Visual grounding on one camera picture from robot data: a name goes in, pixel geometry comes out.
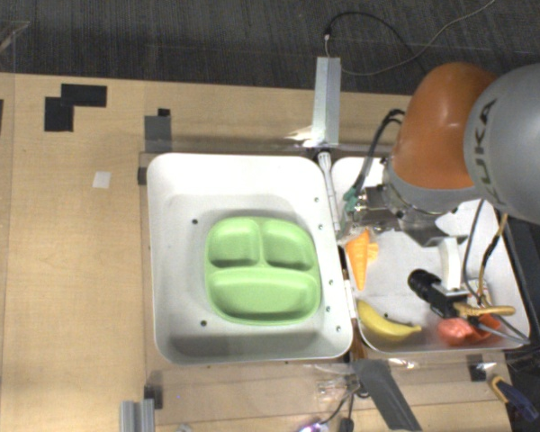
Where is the white plastic tray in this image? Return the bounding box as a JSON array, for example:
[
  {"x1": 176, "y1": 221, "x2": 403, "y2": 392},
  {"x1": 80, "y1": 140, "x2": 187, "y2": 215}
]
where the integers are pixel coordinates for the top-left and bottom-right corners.
[
  {"x1": 146, "y1": 152, "x2": 355, "y2": 366},
  {"x1": 330, "y1": 156, "x2": 533, "y2": 356}
]

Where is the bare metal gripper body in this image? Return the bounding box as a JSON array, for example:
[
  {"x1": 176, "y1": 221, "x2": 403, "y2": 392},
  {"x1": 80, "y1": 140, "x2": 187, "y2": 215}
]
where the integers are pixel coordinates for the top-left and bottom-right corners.
[{"x1": 358, "y1": 184, "x2": 410, "y2": 233}]

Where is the green divided plate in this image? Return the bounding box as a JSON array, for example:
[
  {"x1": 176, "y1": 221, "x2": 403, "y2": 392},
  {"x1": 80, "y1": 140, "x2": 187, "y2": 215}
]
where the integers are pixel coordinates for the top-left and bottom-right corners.
[{"x1": 203, "y1": 216, "x2": 323, "y2": 329}]

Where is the pink toy food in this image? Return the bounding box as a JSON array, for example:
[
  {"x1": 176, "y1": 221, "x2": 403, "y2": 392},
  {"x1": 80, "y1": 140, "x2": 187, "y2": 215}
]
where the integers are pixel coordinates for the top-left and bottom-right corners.
[{"x1": 436, "y1": 317, "x2": 476, "y2": 347}]

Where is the yellow banana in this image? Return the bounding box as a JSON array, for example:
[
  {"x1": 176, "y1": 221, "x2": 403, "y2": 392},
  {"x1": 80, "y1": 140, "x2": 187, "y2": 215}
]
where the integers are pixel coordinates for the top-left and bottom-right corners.
[{"x1": 355, "y1": 299, "x2": 423, "y2": 344}]

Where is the black cylinder on white bracket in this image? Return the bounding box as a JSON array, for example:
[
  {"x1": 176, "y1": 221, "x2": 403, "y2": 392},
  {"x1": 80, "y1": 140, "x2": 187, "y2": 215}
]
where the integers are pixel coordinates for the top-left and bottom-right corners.
[{"x1": 407, "y1": 236, "x2": 472, "y2": 320}]

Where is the orange carrot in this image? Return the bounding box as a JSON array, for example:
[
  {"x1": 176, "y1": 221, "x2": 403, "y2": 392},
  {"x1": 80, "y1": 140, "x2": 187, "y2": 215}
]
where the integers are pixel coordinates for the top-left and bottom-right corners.
[{"x1": 345, "y1": 228, "x2": 372, "y2": 293}]

